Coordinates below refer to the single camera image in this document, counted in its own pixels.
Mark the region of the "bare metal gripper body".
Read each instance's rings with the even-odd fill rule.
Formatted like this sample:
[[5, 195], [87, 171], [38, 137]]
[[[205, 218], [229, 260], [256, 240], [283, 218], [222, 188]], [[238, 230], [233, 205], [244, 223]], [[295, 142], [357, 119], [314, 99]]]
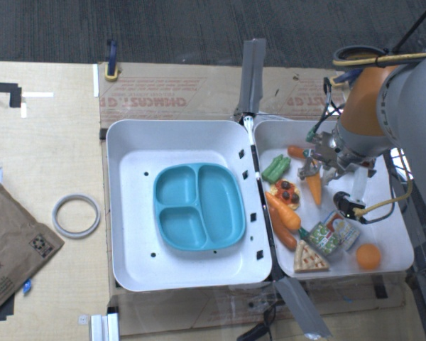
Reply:
[[370, 173], [376, 172], [376, 159], [349, 148], [335, 131], [315, 134], [312, 143], [315, 148], [311, 156], [323, 162], [326, 169], [334, 168], [337, 173], [354, 172], [360, 168]]

